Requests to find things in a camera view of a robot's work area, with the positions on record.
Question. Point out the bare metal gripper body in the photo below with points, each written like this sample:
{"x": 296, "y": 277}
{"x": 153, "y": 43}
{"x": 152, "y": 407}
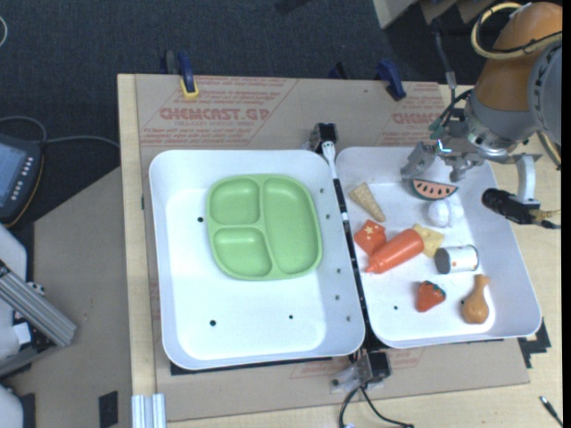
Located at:
{"x": 484, "y": 145}

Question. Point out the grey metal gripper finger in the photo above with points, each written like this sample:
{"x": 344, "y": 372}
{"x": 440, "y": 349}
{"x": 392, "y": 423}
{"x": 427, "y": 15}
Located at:
{"x": 417, "y": 161}
{"x": 461, "y": 171}

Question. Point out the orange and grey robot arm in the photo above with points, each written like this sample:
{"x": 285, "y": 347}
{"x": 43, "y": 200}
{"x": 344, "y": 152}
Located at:
{"x": 513, "y": 74}

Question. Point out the red watermelon slice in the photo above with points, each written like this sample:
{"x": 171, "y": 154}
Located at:
{"x": 430, "y": 189}

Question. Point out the white lumpy ball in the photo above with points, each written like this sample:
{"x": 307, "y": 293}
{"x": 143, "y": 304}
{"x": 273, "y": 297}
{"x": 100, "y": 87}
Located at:
{"x": 441, "y": 213}

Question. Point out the beige ice cream cone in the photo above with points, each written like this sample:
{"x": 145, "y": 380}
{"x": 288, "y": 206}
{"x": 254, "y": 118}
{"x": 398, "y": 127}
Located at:
{"x": 368, "y": 201}

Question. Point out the yellow cheese wedge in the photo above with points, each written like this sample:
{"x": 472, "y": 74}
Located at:
{"x": 432, "y": 239}

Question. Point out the white can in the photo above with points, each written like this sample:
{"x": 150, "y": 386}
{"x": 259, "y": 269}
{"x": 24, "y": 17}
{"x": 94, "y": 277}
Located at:
{"x": 461, "y": 257}

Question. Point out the orange squeeze bottle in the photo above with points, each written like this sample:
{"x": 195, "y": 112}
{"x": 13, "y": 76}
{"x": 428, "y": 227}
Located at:
{"x": 397, "y": 250}

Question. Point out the thin black and white rod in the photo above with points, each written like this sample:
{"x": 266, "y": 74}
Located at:
{"x": 345, "y": 221}

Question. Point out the white plastic tray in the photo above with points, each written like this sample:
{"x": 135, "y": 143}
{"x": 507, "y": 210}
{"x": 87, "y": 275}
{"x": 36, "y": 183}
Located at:
{"x": 504, "y": 257}
{"x": 250, "y": 315}

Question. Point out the red strawberry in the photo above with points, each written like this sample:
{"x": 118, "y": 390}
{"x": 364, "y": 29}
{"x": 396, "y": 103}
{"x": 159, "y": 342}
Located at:
{"x": 429, "y": 298}

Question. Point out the brown chicken drumstick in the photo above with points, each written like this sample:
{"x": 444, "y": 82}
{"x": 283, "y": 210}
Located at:
{"x": 475, "y": 306}

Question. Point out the green divided plate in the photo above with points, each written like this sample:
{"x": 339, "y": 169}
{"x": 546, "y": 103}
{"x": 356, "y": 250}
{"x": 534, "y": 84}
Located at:
{"x": 285, "y": 225}

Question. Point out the brown cardboard board red print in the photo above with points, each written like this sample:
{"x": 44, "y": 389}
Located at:
{"x": 250, "y": 114}

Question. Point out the black cylinder on white bracket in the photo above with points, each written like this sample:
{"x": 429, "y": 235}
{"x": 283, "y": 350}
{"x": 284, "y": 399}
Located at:
{"x": 504, "y": 203}

